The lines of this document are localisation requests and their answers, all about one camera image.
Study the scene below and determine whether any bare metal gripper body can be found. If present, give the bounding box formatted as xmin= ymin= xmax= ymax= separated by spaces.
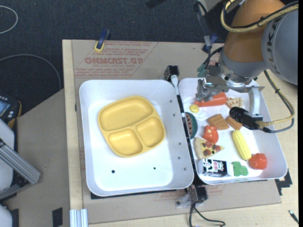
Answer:
xmin=203 ymin=64 xmax=253 ymax=94

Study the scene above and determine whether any orange carrot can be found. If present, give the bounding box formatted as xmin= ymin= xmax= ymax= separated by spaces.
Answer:
xmin=194 ymin=91 xmax=228 ymax=108

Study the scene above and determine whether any white and yellow fried egg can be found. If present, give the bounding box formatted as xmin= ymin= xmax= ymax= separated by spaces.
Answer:
xmin=188 ymin=104 xmax=207 ymax=121

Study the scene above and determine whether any thin black and white rod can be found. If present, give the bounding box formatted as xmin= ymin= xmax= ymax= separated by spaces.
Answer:
xmin=170 ymin=75 xmax=197 ymax=187

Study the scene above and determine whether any small beige pizza slice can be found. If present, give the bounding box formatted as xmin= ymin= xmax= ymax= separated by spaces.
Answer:
xmin=225 ymin=96 xmax=244 ymax=109

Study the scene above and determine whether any brown waffle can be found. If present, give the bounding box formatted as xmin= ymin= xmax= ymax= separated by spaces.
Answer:
xmin=208 ymin=113 xmax=230 ymax=131

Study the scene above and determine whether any green watermelon slice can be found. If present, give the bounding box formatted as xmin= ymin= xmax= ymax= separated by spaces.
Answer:
xmin=184 ymin=112 xmax=198 ymax=140

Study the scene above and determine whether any brown biscuit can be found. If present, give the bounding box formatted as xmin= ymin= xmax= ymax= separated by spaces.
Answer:
xmin=225 ymin=115 xmax=243 ymax=131

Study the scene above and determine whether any large pepperoni pizza slice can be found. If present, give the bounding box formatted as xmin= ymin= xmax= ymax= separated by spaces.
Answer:
xmin=194 ymin=136 xmax=225 ymax=160

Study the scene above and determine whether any yellow corn cob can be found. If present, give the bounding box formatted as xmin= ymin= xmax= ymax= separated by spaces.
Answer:
xmin=232 ymin=129 xmax=252 ymax=161

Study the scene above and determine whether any cow print milk carton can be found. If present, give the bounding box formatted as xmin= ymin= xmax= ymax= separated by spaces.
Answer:
xmin=197 ymin=158 xmax=234 ymax=178

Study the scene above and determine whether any white plastic tray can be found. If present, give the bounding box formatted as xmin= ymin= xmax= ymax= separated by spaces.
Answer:
xmin=177 ymin=77 xmax=288 ymax=185
xmin=79 ymin=79 xmax=195 ymax=197

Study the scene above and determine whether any yellow divided plate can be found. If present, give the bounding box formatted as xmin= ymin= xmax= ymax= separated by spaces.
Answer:
xmin=97 ymin=96 xmax=166 ymax=158

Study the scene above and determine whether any green toy vegetable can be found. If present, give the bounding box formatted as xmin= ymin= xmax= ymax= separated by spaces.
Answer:
xmin=231 ymin=161 xmax=249 ymax=177

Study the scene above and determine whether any red bell pepper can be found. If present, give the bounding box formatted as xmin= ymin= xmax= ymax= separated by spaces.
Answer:
xmin=248 ymin=153 xmax=268 ymax=170

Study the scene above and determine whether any brown cardboard board red print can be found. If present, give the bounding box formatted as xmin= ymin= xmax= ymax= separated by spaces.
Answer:
xmin=71 ymin=39 xmax=282 ymax=224

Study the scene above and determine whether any black cylinder on white bracket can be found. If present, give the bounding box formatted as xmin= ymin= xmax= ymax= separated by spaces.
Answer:
xmin=229 ymin=80 xmax=266 ymax=131

